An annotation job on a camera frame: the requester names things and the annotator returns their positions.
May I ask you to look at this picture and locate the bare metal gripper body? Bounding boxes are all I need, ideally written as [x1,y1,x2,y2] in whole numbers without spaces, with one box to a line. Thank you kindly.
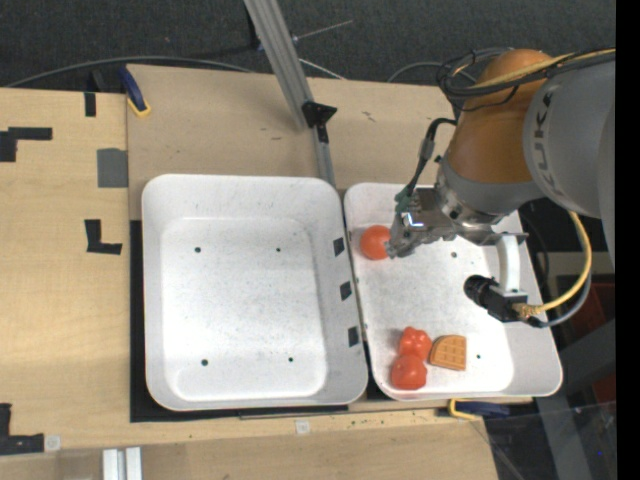
[394,186,529,247]

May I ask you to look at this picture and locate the orange tomato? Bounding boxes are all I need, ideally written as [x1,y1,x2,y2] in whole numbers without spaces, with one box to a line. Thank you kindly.
[359,224,393,261]

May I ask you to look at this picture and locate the white plastic tray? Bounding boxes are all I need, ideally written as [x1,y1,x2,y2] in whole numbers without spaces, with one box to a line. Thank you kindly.
[343,182,564,402]
[141,173,370,412]

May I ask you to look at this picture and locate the red bell pepper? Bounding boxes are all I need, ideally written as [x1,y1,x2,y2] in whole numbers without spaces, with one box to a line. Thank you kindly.
[390,353,429,392]
[398,326,433,362]

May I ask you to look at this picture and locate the orange waffle piece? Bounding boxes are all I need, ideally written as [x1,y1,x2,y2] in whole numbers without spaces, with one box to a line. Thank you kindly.
[428,334,468,372]

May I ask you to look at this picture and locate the black cylinder on white bracket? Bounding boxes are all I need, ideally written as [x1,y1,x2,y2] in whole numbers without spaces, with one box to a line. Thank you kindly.
[463,234,530,323]

